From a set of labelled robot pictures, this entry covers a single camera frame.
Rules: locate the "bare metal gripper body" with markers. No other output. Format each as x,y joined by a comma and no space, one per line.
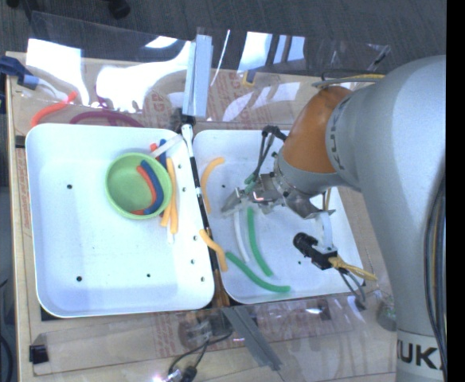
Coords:
274,193

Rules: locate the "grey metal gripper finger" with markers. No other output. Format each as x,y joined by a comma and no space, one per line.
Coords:
243,193
230,207

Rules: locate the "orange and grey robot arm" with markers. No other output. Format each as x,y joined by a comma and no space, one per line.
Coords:
384,141

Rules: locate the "white tube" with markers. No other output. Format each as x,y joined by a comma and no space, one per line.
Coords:
240,237
169,145
171,238

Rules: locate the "green tube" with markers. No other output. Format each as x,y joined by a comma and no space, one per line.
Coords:
252,277
253,237

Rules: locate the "thin black and white rod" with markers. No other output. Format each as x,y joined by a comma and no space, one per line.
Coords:
194,173

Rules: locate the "long orange tube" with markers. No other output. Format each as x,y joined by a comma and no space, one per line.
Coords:
173,185

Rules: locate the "short orange tube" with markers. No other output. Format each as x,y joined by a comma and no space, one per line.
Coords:
165,216

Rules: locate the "long blue tube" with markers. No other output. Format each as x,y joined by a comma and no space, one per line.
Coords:
161,191

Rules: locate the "white plastic tray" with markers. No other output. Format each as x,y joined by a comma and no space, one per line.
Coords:
296,269
97,253

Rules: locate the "short blue tube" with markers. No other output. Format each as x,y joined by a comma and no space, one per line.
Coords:
162,153

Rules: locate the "short red tube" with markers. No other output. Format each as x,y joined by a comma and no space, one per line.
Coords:
154,147

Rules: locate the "green bowl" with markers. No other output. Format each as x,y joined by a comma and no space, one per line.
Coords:
125,185

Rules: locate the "purple tube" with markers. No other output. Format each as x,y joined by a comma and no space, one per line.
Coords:
109,114

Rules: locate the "orange-red tube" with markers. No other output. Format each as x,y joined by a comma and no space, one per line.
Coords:
49,110

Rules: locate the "black cylinder on white bracket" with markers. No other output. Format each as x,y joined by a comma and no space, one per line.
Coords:
310,249

